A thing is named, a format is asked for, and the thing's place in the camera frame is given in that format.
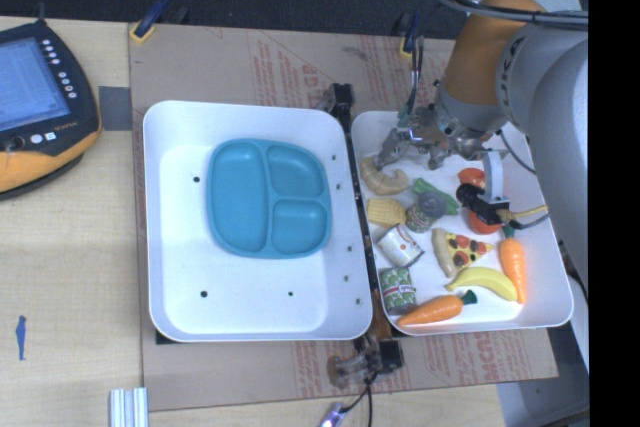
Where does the blue divided plate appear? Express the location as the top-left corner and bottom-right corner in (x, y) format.
(205, 137), (332, 261)

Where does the pizza slice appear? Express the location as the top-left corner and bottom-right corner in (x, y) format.
(430, 227), (494, 279)

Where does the yellow corn cob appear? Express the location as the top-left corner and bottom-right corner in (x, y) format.
(365, 197), (408, 229)

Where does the yellow banana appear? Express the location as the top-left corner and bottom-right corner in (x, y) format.
(444, 266), (519, 303)

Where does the brown cardboard board, red print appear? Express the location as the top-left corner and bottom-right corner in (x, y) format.
(127, 22), (560, 414)

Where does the red orange pepper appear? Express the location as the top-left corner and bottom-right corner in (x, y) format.
(456, 167), (503, 237)

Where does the green can with grey lid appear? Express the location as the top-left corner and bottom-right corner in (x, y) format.
(404, 191), (448, 235)

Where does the white plastic tray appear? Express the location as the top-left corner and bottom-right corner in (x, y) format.
(142, 99), (374, 344)
(349, 109), (575, 337)

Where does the black cylinder on white bracket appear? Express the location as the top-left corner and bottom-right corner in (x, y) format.
(455, 149), (512, 227)

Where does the black block with thin wires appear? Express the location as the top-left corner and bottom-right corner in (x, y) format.
(377, 339), (405, 374)
(329, 83), (357, 117)

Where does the orange carrot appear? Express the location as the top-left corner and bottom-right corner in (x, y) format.
(395, 289), (479, 329)
(498, 224), (528, 306)

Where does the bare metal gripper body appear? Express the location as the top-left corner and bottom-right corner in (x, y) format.
(398, 104), (495, 162)

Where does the white can with red print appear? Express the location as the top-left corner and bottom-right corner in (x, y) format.
(375, 223), (426, 268)

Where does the tan croissant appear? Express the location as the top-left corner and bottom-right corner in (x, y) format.
(359, 156), (411, 197)

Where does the green peas can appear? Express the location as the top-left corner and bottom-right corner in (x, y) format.
(377, 266), (418, 315)

